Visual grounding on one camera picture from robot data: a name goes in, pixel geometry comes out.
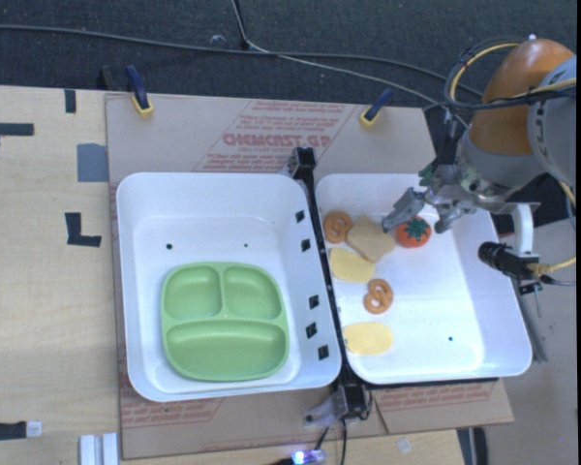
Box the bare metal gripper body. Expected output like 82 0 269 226
423 163 517 215

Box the orange tomato with green top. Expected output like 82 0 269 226
395 215 433 249

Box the tan bread slice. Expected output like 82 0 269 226
345 214 398 264

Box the orange pretzel biscuit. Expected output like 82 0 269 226
322 210 354 244
362 278 395 316

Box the yellow oval chip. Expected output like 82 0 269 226
328 246 376 284
342 321 395 357

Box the white plastic tray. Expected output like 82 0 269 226
115 171 343 403
314 172 534 386

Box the thin black rod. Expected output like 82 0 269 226
301 162 357 396

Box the green divided plate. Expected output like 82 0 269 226
160 261 291 384

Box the brown cardboard board red print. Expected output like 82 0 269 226
104 92 515 460

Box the black cylinder on white bracket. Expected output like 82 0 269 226
477 202 544 295

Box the black block with thin wires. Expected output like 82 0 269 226
302 380 375 429
280 146 318 181

